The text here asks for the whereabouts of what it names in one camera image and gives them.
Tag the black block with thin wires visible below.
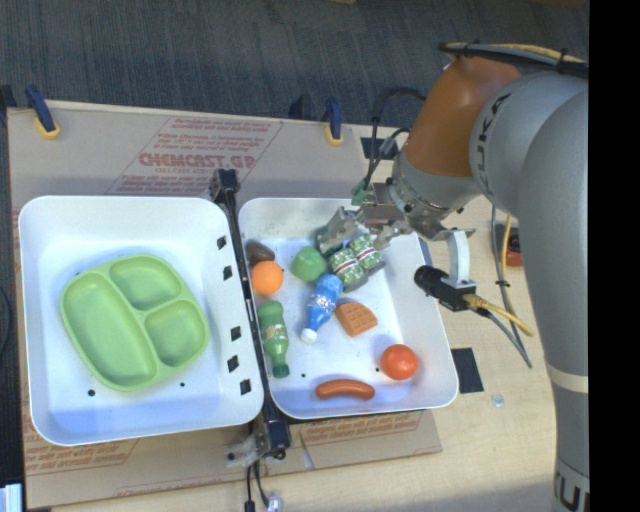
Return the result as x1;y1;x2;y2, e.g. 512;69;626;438
249;418;294;460
208;168;242;204

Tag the brown toy potato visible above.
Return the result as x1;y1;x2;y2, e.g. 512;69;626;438
244;239;277;267

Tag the brown cardboard board red print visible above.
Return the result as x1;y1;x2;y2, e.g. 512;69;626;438
5;99;444;509

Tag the green toy pepper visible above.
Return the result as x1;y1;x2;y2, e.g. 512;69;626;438
290;245;328;283

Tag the black cylinder on white bracket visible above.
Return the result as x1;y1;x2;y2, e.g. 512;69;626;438
413;227;479;313

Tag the green and red can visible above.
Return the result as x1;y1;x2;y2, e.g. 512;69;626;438
326;248;370;288
349;233;385;272

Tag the green divided plate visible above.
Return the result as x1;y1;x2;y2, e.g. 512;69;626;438
59;253;212;393

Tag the green plastic bottle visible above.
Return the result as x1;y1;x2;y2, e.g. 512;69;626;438
256;299;292;379

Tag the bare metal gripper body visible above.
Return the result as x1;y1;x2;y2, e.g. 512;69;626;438
356;179;452;241

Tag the white plastic tray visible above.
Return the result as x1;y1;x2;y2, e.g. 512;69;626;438
237;196;460;421
18;194;266;448

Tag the orange toy fruit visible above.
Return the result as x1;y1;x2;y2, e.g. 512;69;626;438
250;260;286;296

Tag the orange toy waffle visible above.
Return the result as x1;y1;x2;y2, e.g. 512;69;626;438
333;300;379;338

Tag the red toy tomato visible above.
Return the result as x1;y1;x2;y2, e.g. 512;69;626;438
379;343;420;382

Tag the blue plastic bottle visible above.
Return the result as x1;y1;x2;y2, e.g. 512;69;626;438
299;273;346;346

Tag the brown toy sausage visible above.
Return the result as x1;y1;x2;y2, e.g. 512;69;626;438
314;378;377;402

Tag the thin black and white rod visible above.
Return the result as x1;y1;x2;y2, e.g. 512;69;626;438
222;189;281;426

